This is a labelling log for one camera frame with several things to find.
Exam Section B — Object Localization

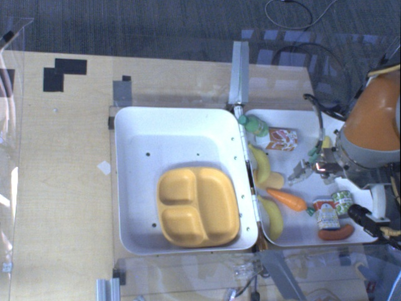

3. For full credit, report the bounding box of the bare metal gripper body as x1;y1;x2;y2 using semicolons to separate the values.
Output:
311;130;352;185

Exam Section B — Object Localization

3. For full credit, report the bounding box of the yellow banana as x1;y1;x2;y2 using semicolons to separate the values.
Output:
247;142;271;183
257;194;284;241

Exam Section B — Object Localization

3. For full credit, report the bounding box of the yellow bread piece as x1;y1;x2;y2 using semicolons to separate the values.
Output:
255;171;285;190

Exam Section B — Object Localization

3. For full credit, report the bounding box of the black cylinder on white bracket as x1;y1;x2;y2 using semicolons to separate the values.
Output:
346;183;391;237

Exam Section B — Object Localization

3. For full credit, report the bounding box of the red sausage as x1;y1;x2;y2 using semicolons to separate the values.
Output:
317;224;355;241

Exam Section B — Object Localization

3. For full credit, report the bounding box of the white plastic tray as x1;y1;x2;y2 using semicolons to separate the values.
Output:
113;106;259;256
244;108;380;248

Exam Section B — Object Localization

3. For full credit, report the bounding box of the orange carrot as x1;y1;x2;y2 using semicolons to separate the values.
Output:
266;187;316;217

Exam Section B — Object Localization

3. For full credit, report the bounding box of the green and white can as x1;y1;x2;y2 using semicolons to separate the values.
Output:
331;190;355;216

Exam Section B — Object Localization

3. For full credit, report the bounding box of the orange and white carton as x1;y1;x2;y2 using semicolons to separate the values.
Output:
255;127;299;152

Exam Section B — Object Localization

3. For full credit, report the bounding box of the yellow divided plate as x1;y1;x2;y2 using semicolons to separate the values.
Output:
156;166;242;248

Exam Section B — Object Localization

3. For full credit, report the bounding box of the green plastic bottle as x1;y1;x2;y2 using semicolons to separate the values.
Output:
238;114;270;138

